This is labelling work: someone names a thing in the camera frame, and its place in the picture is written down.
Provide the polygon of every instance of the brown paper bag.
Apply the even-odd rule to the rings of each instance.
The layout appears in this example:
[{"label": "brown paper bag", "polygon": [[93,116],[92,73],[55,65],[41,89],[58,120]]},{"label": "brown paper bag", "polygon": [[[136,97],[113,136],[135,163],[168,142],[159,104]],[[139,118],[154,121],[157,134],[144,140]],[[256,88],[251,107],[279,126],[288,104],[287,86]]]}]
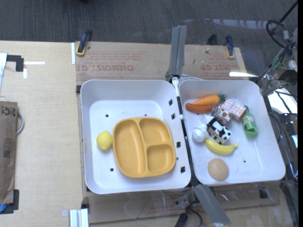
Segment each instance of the brown paper bag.
[{"label": "brown paper bag", "polygon": [[0,204],[14,201],[17,106],[0,101]]}]

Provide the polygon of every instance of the yellow divided plate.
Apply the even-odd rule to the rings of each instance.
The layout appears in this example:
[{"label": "yellow divided plate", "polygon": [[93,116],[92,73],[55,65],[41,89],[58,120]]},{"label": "yellow divided plate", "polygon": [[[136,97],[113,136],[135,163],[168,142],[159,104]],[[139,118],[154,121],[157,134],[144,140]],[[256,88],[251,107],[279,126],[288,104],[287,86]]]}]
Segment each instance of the yellow divided plate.
[{"label": "yellow divided plate", "polygon": [[119,121],[113,131],[113,148],[120,171],[128,177],[161,175],[176,162],[170,130],[157,118]]}]

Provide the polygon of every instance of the carrot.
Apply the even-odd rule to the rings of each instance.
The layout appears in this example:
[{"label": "carrot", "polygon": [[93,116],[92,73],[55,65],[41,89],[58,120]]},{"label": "carrot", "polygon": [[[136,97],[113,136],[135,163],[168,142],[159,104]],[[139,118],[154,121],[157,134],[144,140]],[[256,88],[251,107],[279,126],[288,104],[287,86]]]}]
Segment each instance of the carrot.
[{"label": "carrot", "polygon": [[225,100],[225,95],[218,96],[216,94],[211,94],[211,95],[202,97],[197,101],[194,101],[192,104],[198,105],[198,106],[206,106],[206,105],[215,106],[220,102],[220,100]]},{"label": "carrot", "polygon": [[193,113],[208,113],[210,111],[212,111],[213,106],[211,105],[206,105],[206,106],[198,106],[198,105],[193,105],[193,104],[186,104],[185,108]]}]

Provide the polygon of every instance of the wooden surface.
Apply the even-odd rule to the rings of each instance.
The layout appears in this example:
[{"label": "wooden surface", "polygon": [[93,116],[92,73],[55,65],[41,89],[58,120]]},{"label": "wooden surface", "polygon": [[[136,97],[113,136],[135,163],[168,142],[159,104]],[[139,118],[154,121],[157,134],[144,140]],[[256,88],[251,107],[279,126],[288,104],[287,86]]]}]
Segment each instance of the wooden surface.
[{"label": "wooden surface", "polygon": [[[80,209],[83,200],[75,66],[71,43],[0,41],[0,52],[21,55],[27,79],[7,62],[1,96],[18,102],[25,126],[17,136],[15,189],[19,209],[0,215],[0,227],[68,227],[63,210]],[[285,197],[278,205],[227,210],[232,226],[293,226]],[[202,214],[205,226],[213,226]],[[92,226],[174,226],[178,216],[109,222]],[[197,226],[190,215],[186,226]]]}]

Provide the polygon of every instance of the banana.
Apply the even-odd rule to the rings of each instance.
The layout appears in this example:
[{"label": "banana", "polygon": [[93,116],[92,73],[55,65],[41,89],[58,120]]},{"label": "banana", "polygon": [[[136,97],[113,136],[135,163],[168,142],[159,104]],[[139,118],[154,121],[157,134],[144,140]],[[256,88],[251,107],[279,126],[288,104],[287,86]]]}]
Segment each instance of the banana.
[{"label": "banana", "polygon": [[228,155],[233,152],[233,150],[238,146],[237,143],[233,145],[220,145],[214,140],[211,140],[210,138],[205,139],[206,146],[213,152],[221,155]]}]

